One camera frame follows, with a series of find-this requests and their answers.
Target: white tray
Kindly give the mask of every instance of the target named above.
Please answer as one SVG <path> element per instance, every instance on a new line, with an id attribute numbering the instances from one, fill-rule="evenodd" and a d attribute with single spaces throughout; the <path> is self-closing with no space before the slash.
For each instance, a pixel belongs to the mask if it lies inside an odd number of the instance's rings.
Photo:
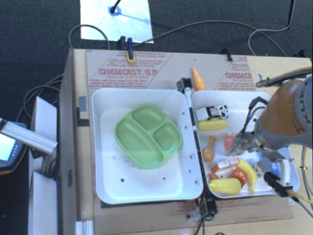
<path id="1" fill-rule="evenodd" d="M 203 189 L 186 97 L 174 90 L 99 89 L 92 96 L 91 140 L 95 146 L 96 190 L 108 204 L 195 199 Z M 182 134 L 182 146 L 165 164 L 143 169 L 115 141 L 113 130 L 125 114 L 151 104 Z"/>
<path id="2" fill-rule="evenodd" d="M 218 131 L 200 131 L 199 134 L 199 142 L 200 147 L 204 148 L 208 144 L 209 136 L 214 135 L 217 140 L 214 143 L 214 151 L 215 156 L 212 162 L 204 163 L 206 175 L 211 172 L 211 168 L 219 162 L 228 160 L 230 158 L 229 151 L 227 151 L 224 147 L 224 140 L 226 135 L 231 134 L 233 132 L 239 132 L 244 125 L 246 120 L 246 116 L 248 114 L 248 106 L 249 103 L 260 96 L 265 100 L 269 100 L 270 96 L 266 93 L 262 92 L 236 92 L 236 91 L 198 91 L 192 95 L 192 104 L 194 110 L 197 110 L 202 107 L 208 106 L 216 106 L 216 105 L 227 105 L 230 116 L 227 118 L 227 127 Z M 264 106 L 261 103 L 258 103 L 256 107 Z M 258 117 L 261 114 L 262 110 L 256 112 L 255 116 Z M 254 122 L 250 121 L 246 131 L 252 131 L 254 128 Z M 288 148 L 283 148 L 278 150 L 279 153 L 284 156 L 286 159 L 291 158 L 291 154 Z M 248 153 L 245 152 L 243 155 L 238 156 L 245 161 L 247 161 L 250 165 L 255 164 L 261 159 L 261 153 Z M 231 174 L 234 168 L 230 168 L 227 171 L 223 172 L 223 177 L 227 178 Z M 293 162 L 290 162 L 290 180 L 293 185 L 293 190 L 297 191 L 299 189 L 299 178 L 296 173 L 296 169 Z M 230 196 L 226 194 L 221 194 L 218 192 L 213 192 L 219 198 L 242 198 L 242 197 L 252 197 L 252 196 L 264 196 L 264 195 L 275 195 L 275 191 L 273 188 L 268 186 L 268 184 L 264 181 L 263 178 L 258 178 L 257 183 L 255 185 L 255 192 L 251 193 L 249 191 L 248 183 L 246 183 L 238 195 Z"/>

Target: banana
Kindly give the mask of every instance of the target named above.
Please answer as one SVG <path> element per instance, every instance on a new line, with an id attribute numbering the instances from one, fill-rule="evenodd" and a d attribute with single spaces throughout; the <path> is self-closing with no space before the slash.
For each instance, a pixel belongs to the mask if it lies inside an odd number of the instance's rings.
<path id="1" fill-rule="evenodd" d="M 257 180 L 256 173 L 254 169 L 249 165 L 246 161 L 239 159 L 239 163 L 236 164 L 236 167 L 243 170 L 246 174 L 248 174 L 248 182 L 251 186 L 250 191 L 254 192 L 254 186 Z"/>

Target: green divided plate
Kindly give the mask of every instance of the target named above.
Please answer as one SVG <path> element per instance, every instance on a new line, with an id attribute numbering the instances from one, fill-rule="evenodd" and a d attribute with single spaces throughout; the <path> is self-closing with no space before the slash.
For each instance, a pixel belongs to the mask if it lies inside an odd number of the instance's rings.
<path id="1" fill-rule="evenodd" d="M 126 154 L 146 169 L 164 164 L 182 143 L 173 121 L 152 105 L 138 107 L 120 119 L 114 137 Z"/>

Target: toy carrot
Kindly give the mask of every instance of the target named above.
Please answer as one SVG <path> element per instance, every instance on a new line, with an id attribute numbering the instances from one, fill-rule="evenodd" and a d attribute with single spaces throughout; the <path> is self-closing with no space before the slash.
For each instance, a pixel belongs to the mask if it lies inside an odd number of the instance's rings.
<path id="1" fill-rule="evenodd" d="M 205 90 L 205 83 L 196 68 L 192 68 L 192 76 L 194 78 L 195 88 L 197 91 Z"/>

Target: black pole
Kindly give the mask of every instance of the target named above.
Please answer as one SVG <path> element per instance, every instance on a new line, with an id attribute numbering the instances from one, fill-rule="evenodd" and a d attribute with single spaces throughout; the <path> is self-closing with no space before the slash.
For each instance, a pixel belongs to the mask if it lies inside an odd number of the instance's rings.
<path id="1" fill-rule="evenodd" d="M 110 9 L 110 13 L 114 14 L 116 7 L 118 6 L 119 2 L 121 2 L 121 0 L 117 0 L 116 4 Z"/>
<path id="2" fill-rule="evenodd" d="M 291 0 L 287 26 L 290 26 L 290 24 L 291 24 L 291 19 L 292 19 L 292 14 L 293 14 L 293 9 L 294 9 L 294 3 L 295 3 L 295 0 Z"/>

